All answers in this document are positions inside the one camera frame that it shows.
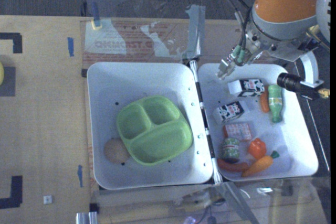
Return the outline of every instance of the bottle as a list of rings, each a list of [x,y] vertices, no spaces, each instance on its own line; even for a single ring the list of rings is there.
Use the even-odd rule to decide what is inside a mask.
[[[272,113],[272,122],[278,123],[281,121],[282,110],[282,88],[278,85],[270,85],[268,87],[268,104]]]

